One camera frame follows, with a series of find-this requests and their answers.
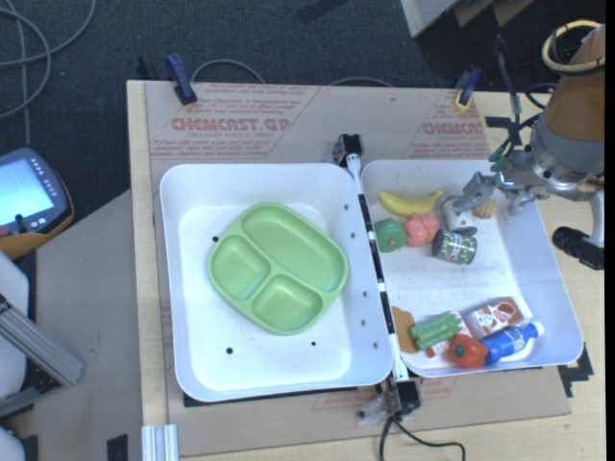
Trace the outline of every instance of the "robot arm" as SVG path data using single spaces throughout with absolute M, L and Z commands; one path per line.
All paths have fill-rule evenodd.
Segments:
M 576 27 L 592 31 L 568 64 L 556 62 L 554 41 Z M 604 192 L 580 185 L 604 171 L 605 26 L 577 21 L 557 29 L 543 46 L 543 62 L 561 75 L 545 110 L 531 127 L 529 144 L 510 149 L 492 166 L 495 174 L 475 173 L 453 201 L 456 214 L 485 202 L 496 189 L 508 199 L 508 212 L 518 213 L 527 203 L 552 194 L 573 202 L 590 202 L 594 228 L 589 236 L 560 228 L 556 247 L 581 263 L 604 268 Z

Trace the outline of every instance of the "green plate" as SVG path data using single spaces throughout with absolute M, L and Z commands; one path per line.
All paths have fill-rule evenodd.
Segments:
M 262 203 L 220 236 L 209 254 L 208 273 L 222 297 L 255 323 L 295 334 L 313 325 L 341 292 L 348 259 L 294 210 Z

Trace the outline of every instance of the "wooden table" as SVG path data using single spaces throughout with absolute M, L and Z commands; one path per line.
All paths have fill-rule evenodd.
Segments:
M 130 81 L 127 86 L 132 164 L 132 193 L 135 217 L 136 287 L 139 320 L 139 347 L 143 424 L 169 423 L 162 354 L 159 281 L 155 232 L 152 224 L 153 196 L 147 130 L 145 83 Z M 477 108 L 484 116 L 509 116 L 508 95 L 476 93 Z M 532 106 L 524 102 L 528 114 Z M 483 125 L 487 141 L 494 149 L 502 132 Z M 591 232 L 588 204 L 574 204 L 551 197 L 540 202 L 547 233 L 560 226 Z M 604 272 L 596 272 L 562 252 L 555 257 L 568 289 L 591 358 L 594 374 L 587 382 L 573 386 L 572 414 L 539 420 L 476 425 L 421 432 L 432 442 L 458 441 L 467 449 L 468 459 L 502 461 L 522 459 L 560 459 L 592 461 L 606 459 L 605 440 L 605 351 L 604 351 Z M 378 457 L 376 437 L 339 440 L 327 443 L 229 452 L 190 457 L 200 460 L 374 460 Z M 394 459 L 460 459 L 456 448 L 429 449 L 417 446 L 405 435 L 391 435 L 385 457 Z

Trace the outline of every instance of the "blue clamp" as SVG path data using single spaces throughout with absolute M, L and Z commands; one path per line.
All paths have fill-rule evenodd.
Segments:
M 190 79 L 185 69 L 184 60 L 177 53 L 173 53 L 166 57 L 166 69 L 169 72 L 171 80 L 177 82 L 175 93 L 183 105 L 196 103 L 197 97 L 190 86 Z
M 456 81 L 454 88 L 460 89 L 455 97 L 455 109 L 465 112 L 472 104 L 472 93 L 480 79 L 480 69 L 473 67 L 470 72 L 464 72 Z

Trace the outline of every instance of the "red pepper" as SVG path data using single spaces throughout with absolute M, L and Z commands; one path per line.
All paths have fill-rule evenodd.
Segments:
M 459 333 L 451 340 L 449 358 L 461 367 L 480 367 L 484 365 L 484 358 L 488 352 L 487 346 L 479 340 Z

